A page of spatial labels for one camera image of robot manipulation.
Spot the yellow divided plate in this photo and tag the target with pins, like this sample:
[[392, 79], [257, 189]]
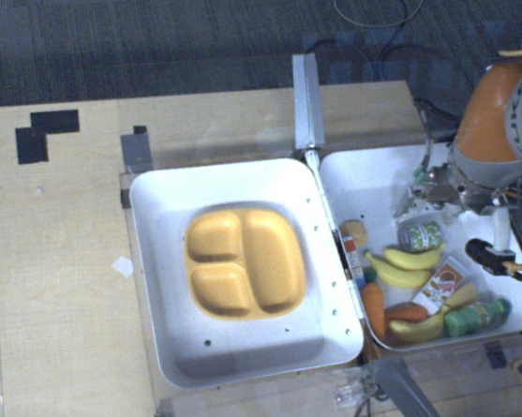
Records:
[[267, 258]]

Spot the beige round biscuit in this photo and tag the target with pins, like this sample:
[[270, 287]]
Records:
[[354, 231]]

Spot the yellow banana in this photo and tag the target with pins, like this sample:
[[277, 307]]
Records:
[[417, 330], [413, 259], [397, 276]]

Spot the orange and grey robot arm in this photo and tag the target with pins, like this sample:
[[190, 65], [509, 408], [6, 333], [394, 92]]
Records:
[[487, 128]]

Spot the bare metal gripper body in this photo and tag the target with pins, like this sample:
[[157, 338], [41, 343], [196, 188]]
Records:
[[442, 185]]

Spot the orange carrot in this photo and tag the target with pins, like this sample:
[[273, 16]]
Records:
[[373, 307]]

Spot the black cylinder on white bracket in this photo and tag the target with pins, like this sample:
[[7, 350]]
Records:
[[486, 255]]

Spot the white and orange carton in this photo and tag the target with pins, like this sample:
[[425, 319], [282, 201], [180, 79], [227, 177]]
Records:
[[438, 287]]

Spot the green and white can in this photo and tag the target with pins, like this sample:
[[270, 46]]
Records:
[[420, 236]]

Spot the white red and blue packet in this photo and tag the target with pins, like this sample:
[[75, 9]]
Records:
[[353, 262]]

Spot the green plastic bottle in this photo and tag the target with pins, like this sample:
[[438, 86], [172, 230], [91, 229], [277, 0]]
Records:
[[473, 318]]

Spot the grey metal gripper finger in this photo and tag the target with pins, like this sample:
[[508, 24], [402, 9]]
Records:
[[405, 209], [420, 195]]

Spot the orange sausage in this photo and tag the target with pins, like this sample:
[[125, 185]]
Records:
[[406, 312]]

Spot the white plastic tray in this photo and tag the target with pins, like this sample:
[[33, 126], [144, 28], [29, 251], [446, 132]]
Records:
[[168, 261], [371, 180]]

